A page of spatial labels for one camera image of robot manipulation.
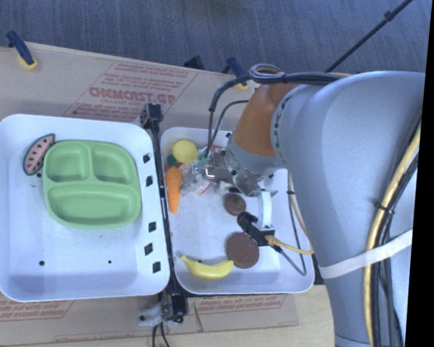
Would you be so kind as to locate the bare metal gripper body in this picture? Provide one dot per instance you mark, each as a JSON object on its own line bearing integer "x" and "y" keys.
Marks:
{"x": 221, "y": 171}

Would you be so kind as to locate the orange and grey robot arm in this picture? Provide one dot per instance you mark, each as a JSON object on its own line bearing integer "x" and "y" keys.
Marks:
{"x": 337, "y": 171}

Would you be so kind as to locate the clear packet with orange print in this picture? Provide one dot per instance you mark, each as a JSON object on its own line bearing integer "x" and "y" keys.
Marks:
{"x": 195, "y": 187}

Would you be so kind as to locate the small brown swirl biscuit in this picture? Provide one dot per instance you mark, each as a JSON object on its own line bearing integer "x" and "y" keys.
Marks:
{"x": 235, "y": 205}

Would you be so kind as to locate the yellow lemon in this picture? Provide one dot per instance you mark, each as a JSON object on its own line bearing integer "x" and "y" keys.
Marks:
{"x": 185, "y": 151}

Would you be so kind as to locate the orange carrot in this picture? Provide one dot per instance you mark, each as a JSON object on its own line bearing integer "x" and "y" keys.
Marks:
{"x": 173, "y": 188}

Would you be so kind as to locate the white plastic tray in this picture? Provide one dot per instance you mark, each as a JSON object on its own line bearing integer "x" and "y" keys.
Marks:
{"x": 204, "y": 235}
{"x": 82, "y": 263}

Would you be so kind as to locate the thin black and white rod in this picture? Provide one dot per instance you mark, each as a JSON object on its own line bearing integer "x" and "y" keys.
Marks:
{"x": 164, "y": 217}

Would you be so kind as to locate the large round brown biscuit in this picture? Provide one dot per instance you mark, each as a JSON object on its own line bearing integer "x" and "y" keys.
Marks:
{"x": 242, "y": 251}

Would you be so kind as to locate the yellow banana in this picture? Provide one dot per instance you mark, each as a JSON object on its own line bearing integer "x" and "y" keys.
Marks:
{"x": 209, "y": 270}

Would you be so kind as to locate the green divided plate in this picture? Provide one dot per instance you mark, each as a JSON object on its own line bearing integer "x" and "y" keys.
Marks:
{"x": 91, "y": 204}

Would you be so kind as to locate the brown cardboard board red print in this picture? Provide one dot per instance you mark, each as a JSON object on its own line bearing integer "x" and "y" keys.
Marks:
{"x": 96, "y": 88}

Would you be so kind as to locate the pink watermelon slice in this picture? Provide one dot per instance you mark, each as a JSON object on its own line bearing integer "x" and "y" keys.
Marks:
{"x": 35, "y": 156}

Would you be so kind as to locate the black cylinder on white bracket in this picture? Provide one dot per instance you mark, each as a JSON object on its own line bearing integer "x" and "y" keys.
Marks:
{"x": 259, "y": 234}

